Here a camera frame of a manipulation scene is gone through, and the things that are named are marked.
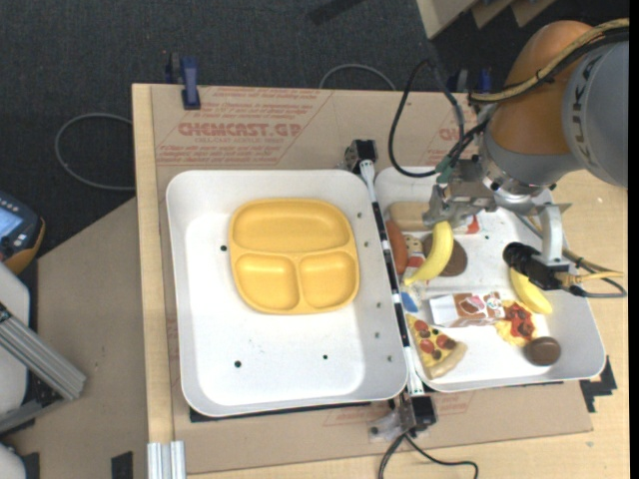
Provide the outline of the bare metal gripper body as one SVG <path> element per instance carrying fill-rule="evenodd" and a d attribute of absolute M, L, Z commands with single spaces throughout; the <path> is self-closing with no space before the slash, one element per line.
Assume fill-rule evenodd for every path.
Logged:
<path fill-rule="evenodd" d="M 555 182 L 555 165 L 550 157 L 480 157 L 461 160 L 443 188 L 444 199 L 475 200 L 483 211 L 506 209 L 519 215 L 530 213 L 533 198 Z"/>

